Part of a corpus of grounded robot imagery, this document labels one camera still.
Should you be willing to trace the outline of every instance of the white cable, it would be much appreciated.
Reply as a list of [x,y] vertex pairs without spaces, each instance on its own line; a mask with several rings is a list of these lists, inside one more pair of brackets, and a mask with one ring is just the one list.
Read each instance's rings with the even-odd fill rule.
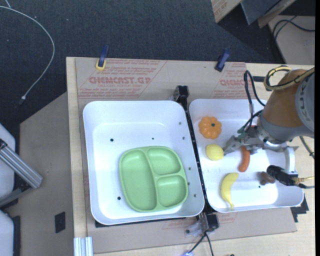
[[52,63],[52,61],[53,61],[53,59],[54,59],[56,47],[55,47],[55,43],[54,43],[51,35],[49,34],[49,32],[48,32],[38,21],[36,21],[34,18],[31,18],[30,16],[28,16],[28,15],[26,15],[26,14],[20,12],[20,11],[17,11],[17,10],[15,10],[15,9],[12,9],[11,6],[10,6],[10,4],[8,3],[8,1],[7,1],[7,0],[5,0],[5,1],[6,1],[6,3],[8,4],[9,7],[5,7],[5,6],[1,6],[1,5],[0,5],[0,8],[7,9],[7,10],[13,11],[13,12],[15,12],[15,13],[17,13],[17,14],[23,15],[23,16],[27,17],[28,19],[30,19],[30,20],[34,21],[35,23],[37,23],[37,24],[44,30],[44,32],[48,35],[48,37],[50,38],[51,43],[52,43],[52,49],[53,49],[53,50],[52,50],[51,59],[50,59],[48,65],[46,66],[45,70],[42,72],[42,74],[39,76],[39,78],[30,86],[30,88],[26,91],[26,93],[21,97],[21,99],[20,99],[20,101],[19,101],[19,104],[21,105],[21,104],[25,101],[25,99],[26,99],[26,97],[27,97],[27,94],[31,91],[31,89],[36,85],[36,83],[43,77],[43,75],[44,75],[44,74],[46,73],[46,71],[48,70],[49,66],[51,65],[51,63]]
[[11,8],[10,3],[8,2],[8,0],[5,0],[5,2],[9,6],[9,8]]

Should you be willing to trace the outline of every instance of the yellow lemon toy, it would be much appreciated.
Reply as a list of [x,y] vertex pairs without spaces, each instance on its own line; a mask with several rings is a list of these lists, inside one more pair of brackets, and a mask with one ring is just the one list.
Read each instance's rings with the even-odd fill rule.
[[224,150],[218,144],[209,144],[205,147],[206,156],[210,160],[220,160],[224,158]]

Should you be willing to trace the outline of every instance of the white tray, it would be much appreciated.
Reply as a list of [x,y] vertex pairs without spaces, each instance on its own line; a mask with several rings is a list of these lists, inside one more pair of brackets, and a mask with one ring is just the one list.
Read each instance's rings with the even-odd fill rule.
[[[257,100],[253,100],[253,104],[255,112],[262,109]],[[238,172],[241,152],[236,150],[221,160],[212,161],[206,156],[206,146],[218,144],[223,148],[232,135],[238,135],[237,130],[250,118],[249,102],[246,99],[196,99],[191,102],[189,111],[207,199],[213,209],[228,213],[301,204],[304,194],[297,186],[286,186],[278,181],[274,184],[260,185],[260,172],[265,172],[269,165],[285,168],[286,160],[283,152],[258,149],[258,153],[250,156],[248,169],[239,172],[239,178],[231,188],[234,204],[231,210],[229,204],[221,197],[221,182],[226,174]],[[199,122],[205,116],[216,117],[222,123],[222,131],[217,139],[207,139],[200,134]]]
[[[104,225],[184,218],[205,204],[186,114],[174,101],[93,101],[83,110],[88,160],[90,207]],[[174,150],[185,169],[186,201],[156,212],[138,212],[126,202],[119,175],[123,152],[148,146]]]

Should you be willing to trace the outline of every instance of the banana toy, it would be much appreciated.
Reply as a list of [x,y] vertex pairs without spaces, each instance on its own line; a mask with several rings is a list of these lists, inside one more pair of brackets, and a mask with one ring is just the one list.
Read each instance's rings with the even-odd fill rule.
[[221,184],[221,196],[223,200],[227,201],[230,204],[231,210],[234,208],[234,204],[231,200],[231,187],[238,179],[238,177],[239,173],[237,172],[229,173],[224,177]]

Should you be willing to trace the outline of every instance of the dark gray carpet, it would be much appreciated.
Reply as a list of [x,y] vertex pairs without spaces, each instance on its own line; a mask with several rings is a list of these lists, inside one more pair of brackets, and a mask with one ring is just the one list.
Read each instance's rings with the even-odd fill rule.
[[[99,57],[105,44],[110,58],[216,61],[229,48],[228,61],[282,63],[268,27],[248,25],[240,5],[216,24],[210,0],[8,2],[42,24],[55,43],[51,66],[20,106],[53,48],[39,25],[0,8],[0,123],[13,134],[66,91],[66,57]],[[0,5],[8,7],[4,0]],[[315,0],[297,0],[286,13],[296,15],[305,5]],[[307,12],[314,16],[315,8]]]

